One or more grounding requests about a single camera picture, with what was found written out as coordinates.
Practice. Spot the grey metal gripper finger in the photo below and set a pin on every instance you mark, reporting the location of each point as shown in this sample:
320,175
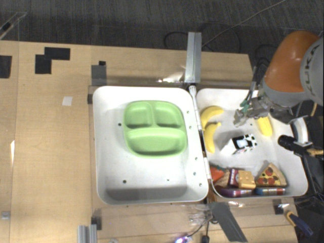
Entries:
246,118
238,118

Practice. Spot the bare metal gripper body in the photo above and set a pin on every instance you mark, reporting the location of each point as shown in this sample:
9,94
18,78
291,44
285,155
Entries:
258,107

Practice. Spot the brown bread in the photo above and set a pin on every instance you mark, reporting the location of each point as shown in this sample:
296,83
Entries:
222,181

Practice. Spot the pizza slice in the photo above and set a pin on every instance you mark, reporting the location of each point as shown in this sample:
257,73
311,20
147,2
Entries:
269,177

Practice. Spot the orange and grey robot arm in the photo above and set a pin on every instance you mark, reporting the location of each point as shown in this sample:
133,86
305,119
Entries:
286,64

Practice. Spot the blue and red can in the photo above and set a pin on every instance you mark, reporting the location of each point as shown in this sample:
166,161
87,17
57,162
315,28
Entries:
269,191

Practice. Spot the yellow cheese biscuit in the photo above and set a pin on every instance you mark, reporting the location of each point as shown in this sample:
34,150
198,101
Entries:
246,180

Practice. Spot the white plastic tray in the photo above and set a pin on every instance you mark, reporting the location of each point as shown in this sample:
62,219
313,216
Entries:
286,156
111,161

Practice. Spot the orange carrot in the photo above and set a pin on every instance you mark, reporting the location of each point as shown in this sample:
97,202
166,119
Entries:
216,173

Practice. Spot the yellow banana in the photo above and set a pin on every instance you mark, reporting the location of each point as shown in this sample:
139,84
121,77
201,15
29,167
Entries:
265,126
210,111
209,138

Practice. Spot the purple packet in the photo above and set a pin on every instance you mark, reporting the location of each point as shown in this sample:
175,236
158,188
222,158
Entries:
235,192

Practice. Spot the maroon carton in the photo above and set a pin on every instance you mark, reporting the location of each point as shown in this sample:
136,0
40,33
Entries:
233,177

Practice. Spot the black and white milk carton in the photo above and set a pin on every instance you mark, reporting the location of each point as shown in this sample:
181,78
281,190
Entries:
246,142

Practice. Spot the black cylinder on white bracket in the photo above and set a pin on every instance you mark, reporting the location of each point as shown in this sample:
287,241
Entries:
300,133

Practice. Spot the green divided plate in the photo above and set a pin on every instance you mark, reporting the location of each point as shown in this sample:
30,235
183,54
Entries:
154,140

